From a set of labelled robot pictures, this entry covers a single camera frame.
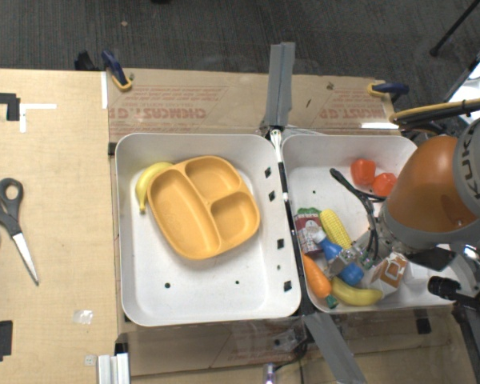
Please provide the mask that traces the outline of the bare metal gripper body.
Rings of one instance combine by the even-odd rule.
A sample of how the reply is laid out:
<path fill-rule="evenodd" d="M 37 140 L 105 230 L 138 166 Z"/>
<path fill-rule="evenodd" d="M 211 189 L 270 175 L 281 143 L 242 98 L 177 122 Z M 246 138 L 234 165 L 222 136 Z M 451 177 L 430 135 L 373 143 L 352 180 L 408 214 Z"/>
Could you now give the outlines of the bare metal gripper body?
<path fill-rule="evenodd" d="M 363 270 L 370 270 L 380 264 L 384 259 L 384 251 L 379 242 L 378 232 L 368 230 L 355 241 L 358 252 L 358 264 Z"/>

